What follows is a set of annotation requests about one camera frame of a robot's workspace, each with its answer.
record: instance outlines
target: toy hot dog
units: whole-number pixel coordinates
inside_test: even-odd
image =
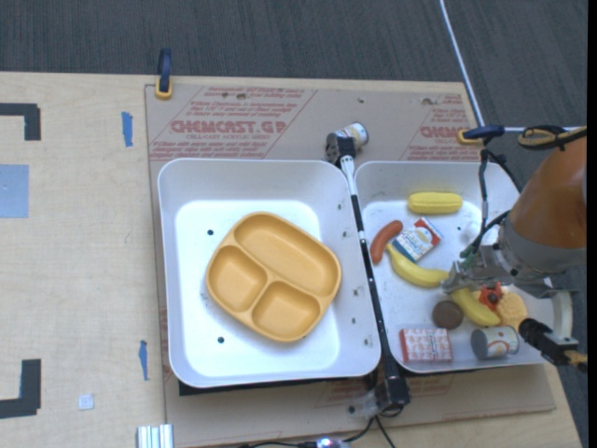
[[[371,255],[371,262],[378,264],[382,260],[383,250],[385,245],[393,238],[395,238],[400,231],[402,231],[402,222],[399,220],[393,220],[386,224],[373,238],[369,253]]]

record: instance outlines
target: toy banana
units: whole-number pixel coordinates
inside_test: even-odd
[[[454,192],[415,192],[407,204],[417,214],[450,214],[462,207],[463,198]]]
[[[425,267],[415,264],[398,252],[392,244],[386,245],[385,250],[390,254],[390,261],[392,262],[394,272],[415,286],[437,287],[441,284],[441,281],[448,278],[449,274],[446,271],[442,271],[441,269],[425,269]]]
[[[500,317],[487,305],[479,302],[470,291],[470,288],[458,288],[451,292],[450,296],[463,309],[465,316],[471,322],[482,327],[492,327],[500,324]]]

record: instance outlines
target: orange toy food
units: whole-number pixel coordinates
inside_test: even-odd
[[[502,300],[502,285],[498,282],[495,287],[489,288],[485,285],[481,286],[479,295],[479,302],[483,305],[487,305],[493,311],[496,309],[497,304]]]
[[[383,226],[382,229],[377,233],[377,235],[373,238],[371,248],[369,249],[369,253],[371,254],[371,262],[373,262],[373,264],[380,263],[385,245],[391,239],[394,239],[402,231],[402,228],[402,222],[399,220],[393,220],[389,224]]]

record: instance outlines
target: white cable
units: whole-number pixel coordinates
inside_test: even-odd
[[[450,18],[448,17],[448,11],[446,10],[446,6],[444,5],[444,0],[439,0],[439,5],[441,6],[441,13],[444,16],[444,21],[446,22],[446,26],[448,27],[448,33],[450,34],[451,44],[454,47],[454,51],[456,52],[456,58],[458,59],[458,64],[460,65],[460,71],[463,73],[463,77],[465,79],[466,89],[468,90],[468,94],[471,99],[471,103],[473,104],[473,110],[475,111],[475,116],[477,117],[477,122],[479,126],[485,126],[485,122],[483,121],[483,116],[481,115],[479,105],[477,104],[477,97],[475,96],[475,92],[473,91],[473,87],[470,84],[470,80],[468,79],[468,73],[466,72],[465,63],[463,62],[463,58],[460,55],[460,49],[458,48],[458,42],[456,41],[456,36],[454,36],[454,31],[451,28]]]
[[[575,130],[576,128],[578,128],[578,126],[567,126],[562,129],[564,131],[572,131],[572,130]],[[526,128],[524,128],[524,127],[514,127],[514,126],[505,126],[504,127],[504,131],[506,133],[522,133],[524,130],[526,130]]]

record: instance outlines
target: yellow divided plate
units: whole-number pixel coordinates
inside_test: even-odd
[[[317,325],[340,279],[340,264],[329,248],[264,212],[234,225],[205,275],[210,295],[224,310],[279,342],[294,342]]]

